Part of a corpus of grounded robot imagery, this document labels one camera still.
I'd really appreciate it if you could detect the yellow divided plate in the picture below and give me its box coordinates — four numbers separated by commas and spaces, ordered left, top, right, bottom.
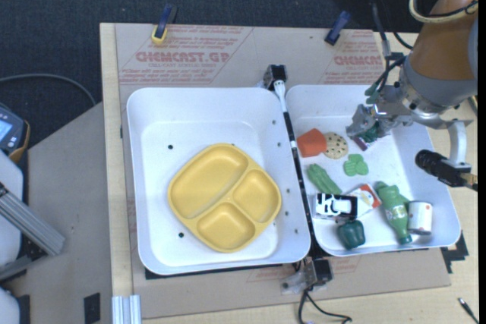
166, 142, 283, 254

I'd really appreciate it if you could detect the tan chocolate chip biscuit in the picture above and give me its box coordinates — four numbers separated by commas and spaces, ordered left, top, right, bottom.
323, 131, 349, 160

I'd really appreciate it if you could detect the thin black and white rod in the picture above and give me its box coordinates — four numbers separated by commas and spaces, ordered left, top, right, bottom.
273, 80, 317, 260

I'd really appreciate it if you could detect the green plastic bottle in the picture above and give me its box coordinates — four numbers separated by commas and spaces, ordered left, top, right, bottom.
374, 181, 414, 246

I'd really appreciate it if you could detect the black cylinder on white bracket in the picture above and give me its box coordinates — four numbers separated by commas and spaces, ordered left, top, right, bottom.
411, 110, 478, 192

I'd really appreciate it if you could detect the dark green toy pepper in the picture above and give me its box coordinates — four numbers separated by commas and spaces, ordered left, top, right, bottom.
336, 219, 367, 251

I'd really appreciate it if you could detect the green toy asparagus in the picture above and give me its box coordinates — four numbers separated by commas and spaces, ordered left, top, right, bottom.
306, 162, 343, 197

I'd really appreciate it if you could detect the white plastic tray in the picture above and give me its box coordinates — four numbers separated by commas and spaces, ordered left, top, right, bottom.
284, 83, 462, 258
126, 87, 313, 276

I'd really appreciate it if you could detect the purple and green toy vegetable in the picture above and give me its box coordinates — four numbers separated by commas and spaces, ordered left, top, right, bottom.
352, 121, 382, 152

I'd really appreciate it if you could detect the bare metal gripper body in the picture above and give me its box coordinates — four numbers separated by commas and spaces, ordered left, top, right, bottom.
373, 81, 433, 127

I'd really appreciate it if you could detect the orange toy carrot piece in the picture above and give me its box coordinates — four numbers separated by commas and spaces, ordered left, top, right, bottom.
296, 127, 329, 159

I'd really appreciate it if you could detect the white small can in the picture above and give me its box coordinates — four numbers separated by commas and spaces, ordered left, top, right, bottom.
406, 200, 434, 237

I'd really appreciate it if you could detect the brown cardboard board, red print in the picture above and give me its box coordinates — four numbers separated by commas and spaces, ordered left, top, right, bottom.
113, 23, 453, 319

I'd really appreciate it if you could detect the white and orange carton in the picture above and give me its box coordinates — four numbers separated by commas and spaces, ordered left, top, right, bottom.
348, 183, 383, 219

